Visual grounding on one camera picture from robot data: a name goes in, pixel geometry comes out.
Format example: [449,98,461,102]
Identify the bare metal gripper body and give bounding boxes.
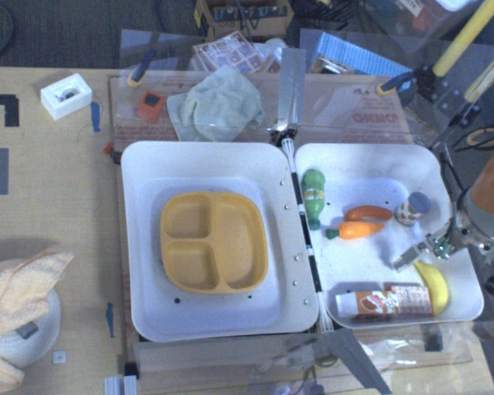
[424,216,471,260]

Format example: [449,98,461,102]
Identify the small can with grey lid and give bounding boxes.
[394,191,433,227]

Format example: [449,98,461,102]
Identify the yellow banana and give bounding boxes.
[412,259,451,318]

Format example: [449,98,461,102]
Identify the orange and white carton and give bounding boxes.
[334,284,435,320]

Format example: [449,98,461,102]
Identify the white plastic tray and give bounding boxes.
[293,142,486,331]
[119,139,320,343]

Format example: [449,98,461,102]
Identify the orange carrot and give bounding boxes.
[324,220,386,241]

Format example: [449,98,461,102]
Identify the orange sausage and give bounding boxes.
[344,204,394,223]

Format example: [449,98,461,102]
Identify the green plastic bottle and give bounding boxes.
[301,168,328,231]

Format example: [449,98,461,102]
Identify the thin black and white rod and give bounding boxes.
[280,137,335,333]

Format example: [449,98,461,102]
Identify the brown cardboard board red print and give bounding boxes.
[108,72,475,372]

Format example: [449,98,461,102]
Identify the yellow divided plate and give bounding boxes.
[159,190,270,295]

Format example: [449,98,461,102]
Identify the blue corrugated sheet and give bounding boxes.
[315,30,415,82]

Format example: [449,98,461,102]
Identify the pale green cloth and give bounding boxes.
[165,64,266,143]

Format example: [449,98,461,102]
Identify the packet of picture cards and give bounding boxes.
[192,30,265,74]

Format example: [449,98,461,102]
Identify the orange square with black face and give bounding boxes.
[133,89,167,123]

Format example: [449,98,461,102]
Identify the white round bowl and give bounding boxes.
[0,287,63,370]

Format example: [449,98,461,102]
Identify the white foam box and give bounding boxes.
[40,72,94,122]

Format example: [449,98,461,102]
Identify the pale yellow cloth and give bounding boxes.
[0,249,76,394]

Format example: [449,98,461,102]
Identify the black block with thin wires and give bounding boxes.
[268,123,300,146]

